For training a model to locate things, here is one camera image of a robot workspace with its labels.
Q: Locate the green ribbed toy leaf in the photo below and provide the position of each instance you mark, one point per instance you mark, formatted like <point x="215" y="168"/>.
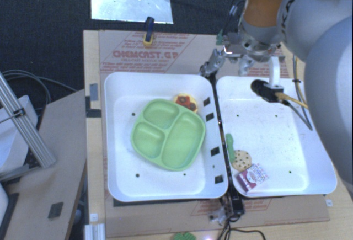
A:
<point x="184" y="236"/>

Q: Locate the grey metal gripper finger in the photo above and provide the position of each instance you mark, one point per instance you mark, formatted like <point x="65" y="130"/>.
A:
<point x="212" y="63"/>
<point x="245" y="65"/>

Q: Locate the white plastic tray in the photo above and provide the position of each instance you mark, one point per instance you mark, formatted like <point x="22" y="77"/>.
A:
<point x="275" y="145"/>
<point x="124" y="150"/>

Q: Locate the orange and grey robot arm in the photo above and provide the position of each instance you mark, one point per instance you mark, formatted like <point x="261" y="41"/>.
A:
<point x="311" y="26"/>

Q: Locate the green toy vegetable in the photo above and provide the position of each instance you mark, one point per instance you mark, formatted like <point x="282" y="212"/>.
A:
<point x="230" y="145"/>

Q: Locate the brown cardboard board red print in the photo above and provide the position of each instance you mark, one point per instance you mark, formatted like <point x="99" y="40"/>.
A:
<point x="165" y="51"/>

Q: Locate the pink and maroon carton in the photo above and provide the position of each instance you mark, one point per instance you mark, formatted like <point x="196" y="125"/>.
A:
<point x="252" y="176"/>

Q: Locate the black cylinder on white bracket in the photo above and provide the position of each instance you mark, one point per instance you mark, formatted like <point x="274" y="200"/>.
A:
<point x="268" y="92"/>

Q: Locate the yellow toy pizza slice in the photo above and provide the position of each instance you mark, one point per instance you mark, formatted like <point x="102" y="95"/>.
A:
<point x="184" y="100"/>

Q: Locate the tan biscuit with dark chips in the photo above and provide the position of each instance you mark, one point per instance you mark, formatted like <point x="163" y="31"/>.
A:
<point x="242" y="159"/>

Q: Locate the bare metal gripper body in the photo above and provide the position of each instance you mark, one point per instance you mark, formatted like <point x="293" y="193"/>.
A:
<point x="255" y="50"/>

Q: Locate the green divided plate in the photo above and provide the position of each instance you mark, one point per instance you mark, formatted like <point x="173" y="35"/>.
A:
<point x="168" y="134"/>

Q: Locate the thin black rod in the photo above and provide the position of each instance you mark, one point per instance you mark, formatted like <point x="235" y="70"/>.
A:
<point x="220" y="123"/>

